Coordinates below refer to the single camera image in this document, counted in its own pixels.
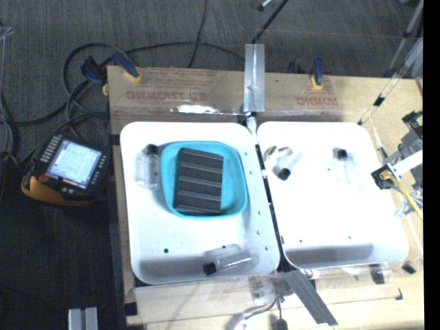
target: blue clamp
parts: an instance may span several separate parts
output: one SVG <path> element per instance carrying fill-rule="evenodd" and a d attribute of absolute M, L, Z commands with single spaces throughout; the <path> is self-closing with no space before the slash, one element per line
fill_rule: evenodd
<path fill-rule="evenodd" d="M 114 52 L 111 55 L 115 65 L 119 65 L 124 69 L 124 76 L 130 78 L 131 80 L 137 82 L 141 78 L 141 74 L 137 71 L 135 65 L 124 55 L 119 52 Z"/>
<path fill-rule="evenodd" d="M 324 87 L 322 83 L 322 75 L 323 75 L 322 65 L 323 62 L 321 58 L 313 59 L 313 75 L 311 76 L 311 83 L 314 89 L 321 90 Z"/>
<path fill-rule="evenodd" d="M 101 87 L 107 83 L 107 73 L 98 66 L 93 56 L 89 56 L 81 64 L 81 72 L 87 80 Z"/>

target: blue bowl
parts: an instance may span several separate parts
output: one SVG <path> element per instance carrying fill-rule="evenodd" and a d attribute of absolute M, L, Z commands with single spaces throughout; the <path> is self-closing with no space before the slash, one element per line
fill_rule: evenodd
<path fill-rule="evenodd" d="M 193 149 L 223 157 L 220 214 L 198 217 L 182 214 L 174 206 L 174 195 L 178 174 L 178 158 L 181 149 Z M 176 215 L 191 219 L 216 219 L 242 213 L 248 205 L 248 189 L 239 154 L 231 146 L 221 142 L 185 141 L 167 144 L 160 154 L 162 189 L 168 209 Z"/>

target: display screen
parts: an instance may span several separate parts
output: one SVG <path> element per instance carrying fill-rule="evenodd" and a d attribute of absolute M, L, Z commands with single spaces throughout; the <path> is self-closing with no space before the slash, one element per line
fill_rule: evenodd
<path fill-rule="evenodd" d="M 95 149 L 63 140 L 46 175 L 55 179 L 62 177 L 70 184 L 86 188 L 101 154 Z"/>

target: dark floor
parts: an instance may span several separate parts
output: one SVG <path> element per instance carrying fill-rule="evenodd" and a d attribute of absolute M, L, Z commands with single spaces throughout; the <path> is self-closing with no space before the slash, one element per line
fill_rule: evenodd
<path fill-rule="evenodd" d="M 243 70 L 245 44 L 282 0 L 259 12 L 263 1 L 206 0 L 204 44 L 191 67 Z M 382 77 L 418 1 L 288 0 L 257 41 L 265 45 L 266 71 L 286 72 L 297 56 L 308 70 L 319 56 L 325 74 Z M 192 43 L 151 46 L 196 41 L 203 10 L 204 0 L 0 0 L 0 21 L 14 32 L 5 45 L 2 89 L 14 131 L 8 152 L 25 161 L 66 120 L 61 112 L 48 121 L 17 123 L 42 118 L 65 103 L 65 61 L 72 90 L 84 80 L 84 59 L 92 55 L 101 63 L 113 49 L 87 47 L 68 58 L 70 52 L 87 43 L 126 51 L 150 46 L 130 52 L 137 65 L 187 67 Z M 97 111 L 107 105 L 98 87 L 79 99 Z M 78 131 L 88 140 L 105 142 L 104 125 L 89 120 Z M 0 148 L 5 135 L 0 124 Z M 23 173 L 12 160 L 3 161 L 8 167 L 0 202 L 0 329 L 66 329 L 68 309 L 85 307 L 98 308 L 100 329 L 119 329 L 121 284 L 111 244 L 117 225 L 108 202 L 87 208 L 38 203 L 19 190 Z"/>

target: black cap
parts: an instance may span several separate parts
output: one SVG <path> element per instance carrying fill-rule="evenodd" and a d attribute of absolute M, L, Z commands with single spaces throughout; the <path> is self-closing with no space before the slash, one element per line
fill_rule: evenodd
<path fill-rule="evenodd" d="M 282 168 L 278 173 L 278 178 L 282 179 L 283 181 L 288 179 L 289 176 L 290 176 L 290 170 L 288 168 Z"/>
<path fill-rule="evenodd" d="M 349 158 L 349 154 L 345 149 L 340 149 L 336 155 L 338 156 L 338 160 L 347 160 Z"/>
<path fill-rule="evenodd" d="M 206 275 L 211 275 L 217 272 L 217 268 L 214 263 L 205 263 L 203 264 L 203 271 Z"/>
<path fill-rule="evenodd" d="M 149 144 L 148 146 L 146 146 L 146 154 L 147 155 L 157 154 L 157 151 L 158 151 L 158 147 L 155 146 L 154 144 Z"/>

